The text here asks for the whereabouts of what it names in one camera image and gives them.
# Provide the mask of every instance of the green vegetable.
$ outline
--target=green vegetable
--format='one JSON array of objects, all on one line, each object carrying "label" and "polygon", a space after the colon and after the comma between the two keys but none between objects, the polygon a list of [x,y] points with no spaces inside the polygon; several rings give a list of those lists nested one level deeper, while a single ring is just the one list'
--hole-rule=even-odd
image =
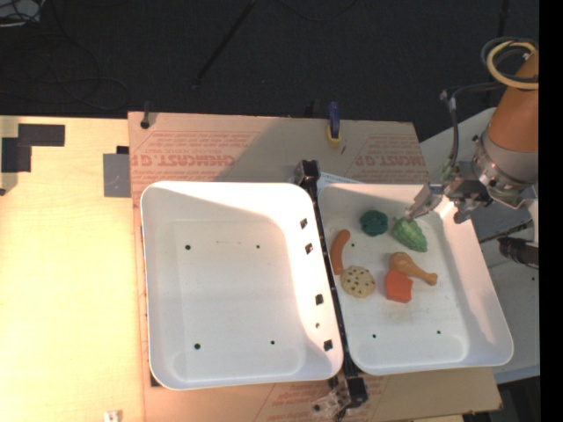
[{"label": "green vegetable", "polygon": [[362,231],[368,236],[382,235],[389,228],[387,215],[375,209],[368,211],[360,217]]},{"label": "green vegetable", "polygon": [[395,221],[391,233],[395,239],[411,250],[428,251],[426,237],[415,220],[409,222],[405,217],[401,217]]}]

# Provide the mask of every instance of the empty white tray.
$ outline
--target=empty white tray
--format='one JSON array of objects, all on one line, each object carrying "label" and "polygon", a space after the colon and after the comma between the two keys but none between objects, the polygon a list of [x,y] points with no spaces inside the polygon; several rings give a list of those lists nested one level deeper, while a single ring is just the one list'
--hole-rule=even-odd
[{"label": "empty white tray", "polygon": [[[376,292],[357,299],[335,277],[355,364],[373,375],[453,367],[498,366],[513,354],[513,342],[471,221],[456,224],[453,203],[444,199],[416,219],[428,251],[411,251],[391,235],[393,217],[413,203],[420,185],[333,184],[319,195],[327,245],[341,229],[350,230],[345,267],[363,266],[376,279]],[[389,217],[387,233],[364,234],[360,217],[376,209]],[[387,300],[384,277],[389,257],[405,251],[415,263],[438,274],[431,287],[413,278],[412,300]]]},{"label": "empty white tray", "polygon": [[311,198],[159,182],[141,198],[149,358],[170,389],[320,380],[342,345]]}]

